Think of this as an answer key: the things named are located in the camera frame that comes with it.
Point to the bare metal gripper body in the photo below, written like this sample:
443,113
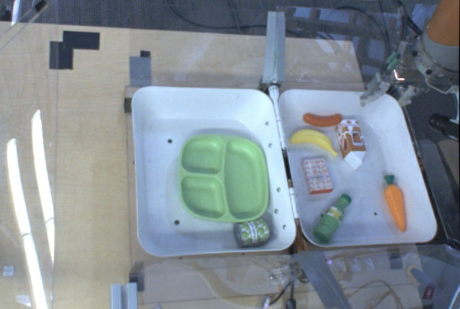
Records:
433,74

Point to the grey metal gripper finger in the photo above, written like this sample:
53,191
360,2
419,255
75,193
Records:
375,90
406,95

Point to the orange and white carton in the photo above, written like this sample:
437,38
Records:
350,140

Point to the orange sausage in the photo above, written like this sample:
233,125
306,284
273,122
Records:
321,120

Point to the yellow banana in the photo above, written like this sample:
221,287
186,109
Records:
311,138

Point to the white plastic tray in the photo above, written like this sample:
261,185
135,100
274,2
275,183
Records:
158,171
366,192

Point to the orange patterned small box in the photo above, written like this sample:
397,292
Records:
317,175

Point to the orange carrot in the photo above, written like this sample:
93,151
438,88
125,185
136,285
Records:
395,203

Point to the green bottle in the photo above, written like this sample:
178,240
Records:
330,219

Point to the green divided plate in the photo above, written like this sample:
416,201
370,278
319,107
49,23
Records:
244,178

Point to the pale wood board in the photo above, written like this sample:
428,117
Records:
201,59

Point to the green patterned can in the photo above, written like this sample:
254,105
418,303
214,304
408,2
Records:
251,233

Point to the black cylinder on white bracket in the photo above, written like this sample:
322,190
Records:
443,125

